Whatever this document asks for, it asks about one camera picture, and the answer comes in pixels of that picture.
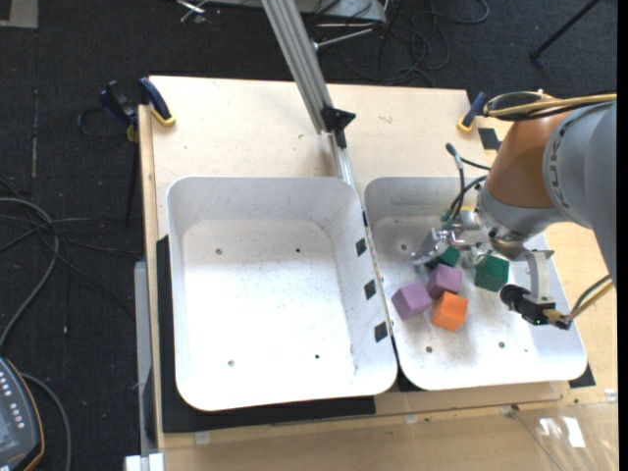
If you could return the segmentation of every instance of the white bin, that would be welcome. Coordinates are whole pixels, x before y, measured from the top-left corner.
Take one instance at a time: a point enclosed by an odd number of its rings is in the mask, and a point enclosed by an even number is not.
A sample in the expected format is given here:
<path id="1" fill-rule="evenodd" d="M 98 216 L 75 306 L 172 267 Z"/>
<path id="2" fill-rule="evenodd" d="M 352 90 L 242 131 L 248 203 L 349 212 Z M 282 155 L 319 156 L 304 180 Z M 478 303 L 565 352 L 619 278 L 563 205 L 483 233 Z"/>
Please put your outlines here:
<path id="1" fill-rule="evenodd" d="M 585 371 L 587 354 L 576 324 L 569 331 L 533 326 L 508 310 L 496 292 L 475 286 L 472 269 L 463 270 L 460 294 L 469 300 L 464 325 L 456 332 L 432 325 L 432 309 L 402 321 L 392 297 L 428 270 L 416 269 L 417 251 L 430 229 L 440 224 L 460 188 L 458 177 L 379 178 L 367 184 L 364 207 L 378 256 L 383 290 L 392 320 L 399 366 L 414 385 L 429 391 L 572 380 Z M 473 207 L 475 192 L 465 196 Z M 545 236 L 526 247 L 547 250 Z M 529 288 L 528 265 L 510 262 L 508 282 Z M 556 308 L 569 312 L 553 261 L 548 261 L 549 292 Z"/>
<path id="2" fill-rule="evenodd" d="M 353 188 L 186 177 L 167 208 L 176 380 L 188 404 L 222 410 L 392 385 L 386 303 Z"/>

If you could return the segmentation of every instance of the wooden board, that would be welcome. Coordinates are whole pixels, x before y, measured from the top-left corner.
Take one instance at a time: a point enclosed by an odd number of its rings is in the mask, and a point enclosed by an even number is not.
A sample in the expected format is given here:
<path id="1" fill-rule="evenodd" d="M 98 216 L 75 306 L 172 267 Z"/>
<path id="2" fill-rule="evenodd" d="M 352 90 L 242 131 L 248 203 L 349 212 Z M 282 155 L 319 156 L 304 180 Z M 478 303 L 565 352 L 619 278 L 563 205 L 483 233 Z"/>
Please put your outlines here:
<path id="1" fill-rule="evenodd" d="M 329 142 L 316 134 L 292 82 L 207 78 L 151 78 L 177 117 L 172 128 L 151 124 L 140 107 L 140 152 L 146 265 L 151 309 L 153 388 L 159 399 L 159 347 L 154 242 L 167 233 L 165 197 L 170 184 L 187 175 L 325 176 L 335 169 Z M 349 155 L 361 192 L 379 176 L 454 176 L 451 142 L 476 162 L 491 162 L 477 130 L 463 134 L 455 123 L 468 107 L 466 92 L 446 89 L 330 85 L 335 105 L 357 114 L 347 128 Z M 495 124 L 498 137 L 509 125 Z M 571 224 L 547 231 L 554 262 L 570 301 L 604 273 L 593 233 Z M 547 454 L 499 408 L 553 410 L 607 403 L 618 389 L 616 292 L 578 321 L 596 379 L 594 386 L 541 383 L 456 392 L 396 392 L 377 396 L 376 417 L 236 428 L 203 434 L 157 434 L 167 469 L 414 469 L 420 459 L 440 469 L 459 469 L 462 454 L 490 445 L 495 464 L 517 469 L 550 468 Z M 155 403 L 157 422 L 161 420 Z M 430 424 L 408 424 L 430 420 Z M 443 423 L 438 428 L 435 423 Z M 466 469 L 484 469 L 468 462 Z"/>

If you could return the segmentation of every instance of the dark green cube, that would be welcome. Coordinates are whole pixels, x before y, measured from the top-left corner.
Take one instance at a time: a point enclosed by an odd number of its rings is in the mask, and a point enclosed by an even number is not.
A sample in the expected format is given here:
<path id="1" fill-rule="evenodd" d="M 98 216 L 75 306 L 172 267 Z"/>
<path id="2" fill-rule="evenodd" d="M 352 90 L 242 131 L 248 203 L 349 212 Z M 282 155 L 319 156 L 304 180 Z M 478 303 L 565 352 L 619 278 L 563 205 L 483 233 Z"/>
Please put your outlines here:
<path id="1" fill-rule="evenodd" d="M 493 255 L 485 256 L 475 268 L 475 286 L 499 291 L 508 282 L 509 263 Z"/>
<path id="2" fill-rule="evenodd" d="M 425 265 L 428 269 L 434 269 L 440 263 L 448 265 L 449 267 L 455 267 L 455 264 L 458 263 L 458 258 L 460 258 L 460 252 L 456 248 L 448 246 L 443 253 L 434 260 L 430 260 Z"/>

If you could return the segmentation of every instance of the pink cube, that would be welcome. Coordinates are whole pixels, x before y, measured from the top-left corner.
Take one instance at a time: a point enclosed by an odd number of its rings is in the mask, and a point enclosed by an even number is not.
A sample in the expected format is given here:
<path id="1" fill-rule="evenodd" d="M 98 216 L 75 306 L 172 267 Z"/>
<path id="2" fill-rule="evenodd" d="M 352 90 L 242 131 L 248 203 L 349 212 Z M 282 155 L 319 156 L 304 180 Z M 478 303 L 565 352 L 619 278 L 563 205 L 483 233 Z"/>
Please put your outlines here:
<path id="1" fill-rule="evenodd" d="M 444 291 L 449 291 L 454 294 L 460 293 L 461 285 L 462 271 L 440 263 L 430 273 L 427 291 L 433 299 L 436 299 L 441 296 Z"/>
<path id="2" fill-rule="evenodd" d="M 415 281 L 398 289 L 392 296 L 392 303 L 403 321 L 427 309 L 432 304 L 432 297 L 421 281 Z"/>

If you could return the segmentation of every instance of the block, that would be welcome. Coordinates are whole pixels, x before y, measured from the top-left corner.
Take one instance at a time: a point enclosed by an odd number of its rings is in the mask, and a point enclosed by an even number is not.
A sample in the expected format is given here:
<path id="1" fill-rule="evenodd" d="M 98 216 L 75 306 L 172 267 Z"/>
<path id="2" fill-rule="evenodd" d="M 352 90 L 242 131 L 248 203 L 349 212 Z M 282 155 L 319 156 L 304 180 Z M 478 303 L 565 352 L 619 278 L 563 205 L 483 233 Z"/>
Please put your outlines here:
<path id="1" fill-rule="evenodd" d="M 434 260 L 429 261 L 425 265 L 429 269 L 434 269 L 440 263 L 447 265 L 449 267 L 455 266 L 458 263 L 458 258 L 460 258 L 460 251 L 458 251 L 453 246 L 448 246 L 447 249 L 437 256 Z"/>
<path id="2" fill-rule="evenodd" d="M 485 256 L 475 268 L 475 286 L 499 291 L 508 282 L 508 268 L 510 264 L 503 258 L 491 254 Z"/>
<path id="3" fill-rule="evenodd" d="M 420 314 L 432 302 L 432 297 L 421 281 L 401 287 L 392 296 L 392 303 L 402 321 Z"/>
<path id="4" fill-rule="evenodd" d="M 432 310 L 432 324 L 456 332 L 467 318 L 469 300 L 460 295 L 444 291 Z"/>
<path id="5" fill-rule="evenodd" d="M 437 299 L 443 291 L 449 291 L 450 293 L 460 293 L 460 287 L 462 286 L 462 271 L 449 267 L 448 265 L 440 263 L 430 273 L 430 278 L 426 286 L 428 293 L 433 299 Z"/>

